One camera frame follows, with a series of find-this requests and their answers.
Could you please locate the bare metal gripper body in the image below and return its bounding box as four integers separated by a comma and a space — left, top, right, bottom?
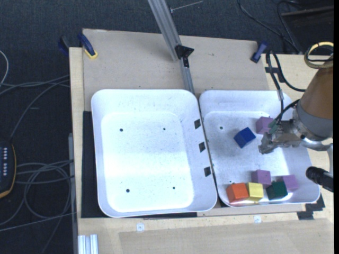
262, 119, 306, 148

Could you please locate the blue cube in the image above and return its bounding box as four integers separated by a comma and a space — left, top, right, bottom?
233, 126, 257, 149

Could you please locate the purple cube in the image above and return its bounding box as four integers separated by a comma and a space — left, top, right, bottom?
255, 116, 275, 135
280, 174, 300, 191
251, 169, 272, 186

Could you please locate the white plastic tray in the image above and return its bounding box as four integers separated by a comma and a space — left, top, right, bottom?
198, 89, 322, 208
91, 88, 219, 219

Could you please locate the yellow cube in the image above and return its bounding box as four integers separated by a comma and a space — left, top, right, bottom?
246, 182, 265, 202

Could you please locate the green cube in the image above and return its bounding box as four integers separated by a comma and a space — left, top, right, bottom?
265, 180, 289, 201

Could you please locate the orange cube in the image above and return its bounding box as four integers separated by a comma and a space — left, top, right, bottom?
225, 182, 250, 204

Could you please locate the brown cardboard board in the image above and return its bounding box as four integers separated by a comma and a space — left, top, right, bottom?
81, 28, 306, 217

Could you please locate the black cylinder on white bracket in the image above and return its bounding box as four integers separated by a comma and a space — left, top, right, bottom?
300, 136, 334, 193

